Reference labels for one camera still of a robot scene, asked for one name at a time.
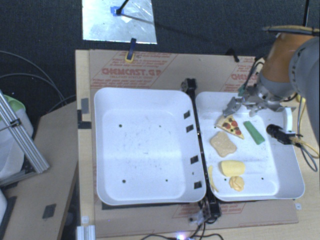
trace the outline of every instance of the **pizza slice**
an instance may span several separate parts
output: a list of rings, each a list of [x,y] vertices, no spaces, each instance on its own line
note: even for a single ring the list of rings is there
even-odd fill
[[[228,115],[227,117],[224,117],[222,115],[218,119],[215,126],[241,139],[245,138],[238,126],[237,121],[234,119],[232,115]]]

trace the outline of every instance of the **white tray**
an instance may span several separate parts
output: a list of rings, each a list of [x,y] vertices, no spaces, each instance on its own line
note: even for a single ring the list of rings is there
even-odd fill
[[[104,203],[188,203],[204,197],[194,111],[184,92],[102,88],[94,110],[97,193]]]
[[[213,181],[218,192],[211,189],[214,195],[222,201],[252,201],[266,199],[295,199],[303,195],[305,184],[301,175],[296,154],[292,145],[283,145],[267,134],[266,128],[270,124],[283,126],[281,113],[269,109],[261,110],[254,117],[249,117],[249,110],[244,106],[233,114],[245,139],[228,134],[230,140],[237,146],[233,154],[220,157],[210,145],[210,139],[215,136],[219,128],[215,128],[222,110],[236,93],[202,92],[196,97],[196,106],[201,130],[206,165],[213,166]],[[257,145],[243,125],[250,121],[264,137],[265,142]],[[223,160],[238,160],[245,164],[244,190],[238,192],[229,185],[219,163]]]

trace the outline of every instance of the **black vertical post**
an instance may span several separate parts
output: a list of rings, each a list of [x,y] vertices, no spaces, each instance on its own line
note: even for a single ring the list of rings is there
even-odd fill
[[[302,23],[304,27],[307,26],[308,14],[309,14],[309,2],[310,0],[305,0],[304,16],[303,16],[303,23]]]
[[[121,15],[121,12],[122,12],[123,8],[126,6],[126,4],[127,4],[128,2],[129,2],[129,0],[125,0],[125,1],[123,2],[123,4],[121,5],[121,7],[118,8],[117,10],[115,10],[116,15]]]

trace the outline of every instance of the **green lid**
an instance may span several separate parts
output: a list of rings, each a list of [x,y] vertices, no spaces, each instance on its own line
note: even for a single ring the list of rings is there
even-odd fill
[[[17,112],[20,109],[24,109],[26,111],[25,105],[23,105],[19,100],[16,100],[15,98],[12,98],[7,95],[3,95],[6,99],[6,101],[9,103],[10,107],[13,109],[14,112]]]

